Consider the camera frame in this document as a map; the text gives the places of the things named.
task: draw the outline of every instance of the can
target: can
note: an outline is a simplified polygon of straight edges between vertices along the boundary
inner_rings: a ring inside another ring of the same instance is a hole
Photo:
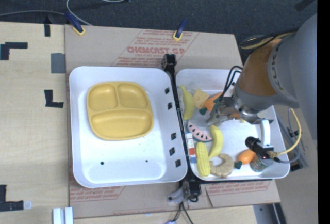
[[[250,162],[251,169],[255,172],[262,172],[274,163],[272,159],[261,159],[258,155]]]

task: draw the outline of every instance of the beige donut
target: beige donut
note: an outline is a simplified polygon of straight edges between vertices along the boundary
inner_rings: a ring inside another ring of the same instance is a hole
[[[214,166],[213,161],[210,161],[211,174],[225,178],[232,173],[234,169],[234,160],[225,153],[220,153],[218,157],[222,159],[223,163]]]

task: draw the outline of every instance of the corn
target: corn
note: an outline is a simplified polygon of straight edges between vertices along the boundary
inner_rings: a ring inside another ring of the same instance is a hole
[[[196,158],[198,173],[206,177],[210,174],[211,168],[205,143],[199,141],[196,144]]]

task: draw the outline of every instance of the yellow bowl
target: yellow bowl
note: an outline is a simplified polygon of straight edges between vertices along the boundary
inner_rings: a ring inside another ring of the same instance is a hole
[[[149,97],[133,82],[92,86],[87,93],[87,113],[92,131],[104,140],[139,138],[154,126]]]

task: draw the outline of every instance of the table surface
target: table surface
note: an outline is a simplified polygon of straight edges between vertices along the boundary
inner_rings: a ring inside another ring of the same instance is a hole
[[[52,209],[69,206],[67,109],[45,107],[45,90],[66,102],[66,75],[51,73],[51,54],[65,53],[64,26],[1,23],[0,44],[28,42],[0,61],[0,184],[7,201],[31,201],[32,209],[1,212],[0,223],[50,223]],[[175,212],[75,219],[75,223],[166,223]],[[194,223],[257,223],[253,206],[189,210]],[[177,223],[189,223],[182,213]]]

